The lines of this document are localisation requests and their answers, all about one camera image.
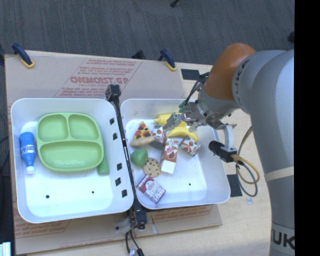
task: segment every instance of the wooden table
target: wooden table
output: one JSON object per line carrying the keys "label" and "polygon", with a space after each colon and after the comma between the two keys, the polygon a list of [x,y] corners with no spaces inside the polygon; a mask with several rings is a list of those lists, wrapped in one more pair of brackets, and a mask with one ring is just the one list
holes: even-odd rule
{"label": "wooden table", "polygon": [[[179,69],[199,70],[200,74],[209,72],[210,65],[177,63]],[[181,82],[188,95],[194,80]],[[234,130],[234,146],[239,148],[240,143],[251,126],[250,116],[238,109],[230,117],[222,120],[223,123],[237,124]],[[218,131],[220,141],[224,142],[224,134]],[[258,156],[253,134],[245,142],[241,156],[251,162],[260,172],[258,194],[249,197],[242,192],[242,196],[231,197],[227,202],[218,205],[222,225],[199,228],[188,231],[179,231],[162,235],[138,237],[136,242],[146,256],[266,256],[269,253],[271,232],[271,205],[268,188],[264,179],[261,162]],[[236,173],[234,163],[223,163],[226,173]],[[242,175],[247,180],[250,176],[245,168]],[[254,185],[242,183],[245,189],[253,194]],[[72,248],[57,249],[45,252],[30,253],[28,256],[126,256],[125,240],[111,241],[94,245],[84,245]]]}

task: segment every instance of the blue clamp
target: blue clamp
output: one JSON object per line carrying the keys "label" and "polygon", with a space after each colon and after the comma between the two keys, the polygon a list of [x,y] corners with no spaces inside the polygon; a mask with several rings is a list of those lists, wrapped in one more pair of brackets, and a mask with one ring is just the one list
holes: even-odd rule
{"label": "blue clamp", "polygon": [[14,43],[12,45],[12,49],[14,49],[15,54],[19,54],[21,57],[21,62],[23,65],[25,65],[28,69],[32,69],[35,65],[32,59],[30,59],[29,55],[26,53],[26,51],[18,44]]}
{"label": "blue clamp", "polygon": [[175,61],[172,58],[171,54],[166,49],[162,49],[160,51],[160,54],[161,56],[159,57],[158,61],[161,61],[163,58],[165,58],[167,61],[166,63],[167,68],[171,71],[176,71],[177,66],[175,65]]}

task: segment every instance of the black clip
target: black clip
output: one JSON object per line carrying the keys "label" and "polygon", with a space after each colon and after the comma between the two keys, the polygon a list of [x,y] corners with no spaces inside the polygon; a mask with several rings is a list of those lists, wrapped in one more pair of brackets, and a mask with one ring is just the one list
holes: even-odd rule
{"label": "black clip", "polygon": [[121,90],[119,84],[109,84],[106,92],[105,92],[105,97],[108,100],[108,102],[116,102],[117,99],[121,95]]}
{"label": "black clip", "polygon": [[144,55],[142,50],[139,50],[136,54],[132,55],[132,59],[146,60],[147,58]]}

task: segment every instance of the white bottle cap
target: white bottle cap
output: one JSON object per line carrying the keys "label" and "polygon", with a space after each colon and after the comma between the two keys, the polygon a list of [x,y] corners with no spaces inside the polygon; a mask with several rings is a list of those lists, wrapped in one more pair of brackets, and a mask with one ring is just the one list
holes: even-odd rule
{"label": "white bottle cap", "polygon": [[36,168],[34,166],[27,166],[26,167],[26,173],[27,174],[34,174],[35,170],[36,170]]}

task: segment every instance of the toy pizza slice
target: toy pizza slice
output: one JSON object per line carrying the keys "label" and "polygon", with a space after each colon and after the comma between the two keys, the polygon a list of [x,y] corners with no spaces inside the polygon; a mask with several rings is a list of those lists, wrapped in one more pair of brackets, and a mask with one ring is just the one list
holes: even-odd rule
{"label": "toy pizza slice", "polygon": [[145,122],[141,122],[139,128],[136,130],[133,140],[130,142],[130,146],[137,147],[145,144],[149,144],[153,142],[155,138],[153,137],[152,133],[146,126]]}

